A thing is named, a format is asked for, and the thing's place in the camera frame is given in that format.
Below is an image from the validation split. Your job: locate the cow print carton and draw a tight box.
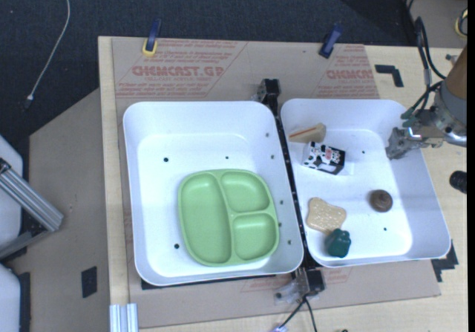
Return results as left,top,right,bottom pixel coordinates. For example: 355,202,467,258
301,140,347,177

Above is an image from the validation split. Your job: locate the white plastic tray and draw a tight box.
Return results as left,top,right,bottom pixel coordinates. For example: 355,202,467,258
279,97,453,269
122,100,306,287

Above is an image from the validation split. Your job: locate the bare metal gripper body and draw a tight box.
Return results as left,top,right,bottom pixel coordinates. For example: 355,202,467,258
407,109,468,150

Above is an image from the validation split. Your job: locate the tan toy bread slice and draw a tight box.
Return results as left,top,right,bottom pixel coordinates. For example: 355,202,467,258
304,196,348,233

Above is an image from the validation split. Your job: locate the tan toy sandwich wedge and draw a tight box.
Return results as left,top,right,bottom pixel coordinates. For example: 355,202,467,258
288,122,328,145

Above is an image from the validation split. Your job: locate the thin black rod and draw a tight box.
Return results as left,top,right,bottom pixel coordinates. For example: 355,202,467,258
270,99,312,270

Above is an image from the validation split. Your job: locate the brown cardboard board red print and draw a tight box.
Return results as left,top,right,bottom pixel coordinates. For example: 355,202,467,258
111,37,443,330

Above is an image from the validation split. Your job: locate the black block with thin wires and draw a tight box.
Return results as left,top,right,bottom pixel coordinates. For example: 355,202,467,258
292,268,327,300
256,77,281,105

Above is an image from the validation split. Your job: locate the green divided plate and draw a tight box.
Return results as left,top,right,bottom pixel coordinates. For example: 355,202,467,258
177,168,281,268

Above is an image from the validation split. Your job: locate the dark green toy pepper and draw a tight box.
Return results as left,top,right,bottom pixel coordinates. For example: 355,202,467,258
324,227,353,259

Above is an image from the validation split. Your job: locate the black cylinder on white bracket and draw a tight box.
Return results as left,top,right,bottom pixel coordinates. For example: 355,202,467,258
449,170,468,195

